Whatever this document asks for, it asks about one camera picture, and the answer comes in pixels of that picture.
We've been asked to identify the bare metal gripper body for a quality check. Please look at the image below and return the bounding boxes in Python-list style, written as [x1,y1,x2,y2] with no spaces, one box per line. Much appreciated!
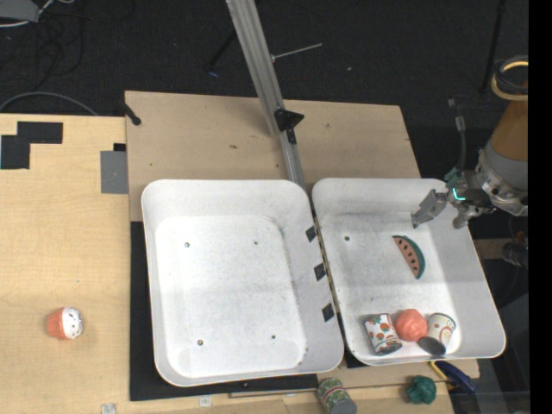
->
[448,175,529,217]

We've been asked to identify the red and green watermelon slice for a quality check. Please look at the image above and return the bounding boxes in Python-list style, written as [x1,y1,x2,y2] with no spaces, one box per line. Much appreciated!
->
[391,235,427,280]

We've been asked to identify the white plastic tray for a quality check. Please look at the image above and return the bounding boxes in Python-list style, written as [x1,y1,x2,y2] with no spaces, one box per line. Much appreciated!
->
[141,178,346,388]
[310,176,507,367]

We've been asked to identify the white printed cup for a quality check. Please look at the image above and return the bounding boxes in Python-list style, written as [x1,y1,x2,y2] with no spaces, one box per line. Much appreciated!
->
[417,312,457,357]

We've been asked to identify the orange round toy fruit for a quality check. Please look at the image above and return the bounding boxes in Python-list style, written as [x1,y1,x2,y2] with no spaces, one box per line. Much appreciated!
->
[393,308,429,343]

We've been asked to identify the white can with orange print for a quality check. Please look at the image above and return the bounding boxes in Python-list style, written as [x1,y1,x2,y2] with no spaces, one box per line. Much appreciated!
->
[362,312,404,356]

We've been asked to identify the green broccoli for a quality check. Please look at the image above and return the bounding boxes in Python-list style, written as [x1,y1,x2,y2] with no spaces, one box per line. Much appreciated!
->
[405,374,438,406]

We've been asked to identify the green and red can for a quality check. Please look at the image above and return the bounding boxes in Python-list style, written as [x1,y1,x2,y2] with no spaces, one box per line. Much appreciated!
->
[315,376,359,414]

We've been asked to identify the pale wood board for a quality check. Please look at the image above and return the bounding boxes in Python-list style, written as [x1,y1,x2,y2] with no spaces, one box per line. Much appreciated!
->
[124,90,481,381]

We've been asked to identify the orange and white cupcake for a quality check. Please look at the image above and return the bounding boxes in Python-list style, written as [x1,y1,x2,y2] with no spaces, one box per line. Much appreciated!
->
[46,306,85,342]

